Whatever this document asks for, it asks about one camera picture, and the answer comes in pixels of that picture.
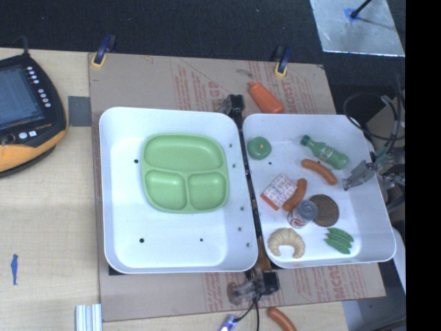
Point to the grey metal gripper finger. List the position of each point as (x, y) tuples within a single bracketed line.
[(353, 183), (363, 169)]

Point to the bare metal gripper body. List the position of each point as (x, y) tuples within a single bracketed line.
[(391, 176)]

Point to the orange sausage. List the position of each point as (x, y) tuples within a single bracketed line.
[(280, 319), (297, 195), (320, 171)]

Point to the brown round biscuit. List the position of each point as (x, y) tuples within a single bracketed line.
[(327, 210)]

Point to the white plastic tray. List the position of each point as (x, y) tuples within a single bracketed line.
[(172, 243), (365, 219)]

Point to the green bottle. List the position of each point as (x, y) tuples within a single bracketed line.
[(327, 154)]

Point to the red and white can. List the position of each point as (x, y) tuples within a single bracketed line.
[(303, 212)]

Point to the green pea pods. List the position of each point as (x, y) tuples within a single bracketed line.
[(339, 240)]

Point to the orange and white carton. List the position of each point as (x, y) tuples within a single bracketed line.
[(277, 191)]

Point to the beige croissant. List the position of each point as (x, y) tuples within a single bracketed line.
[(286, 238)]

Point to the green round container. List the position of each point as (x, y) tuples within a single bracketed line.
[(257, 148)]

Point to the thin black rod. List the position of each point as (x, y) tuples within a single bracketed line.
[(248, 178)]

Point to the orange bottle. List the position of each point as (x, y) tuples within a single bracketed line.
[(267, 100)]

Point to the green divided plate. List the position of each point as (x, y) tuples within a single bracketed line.
[(182, 153)]

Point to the brown cardboard board red print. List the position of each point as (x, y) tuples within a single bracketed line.
[(144, 81)]

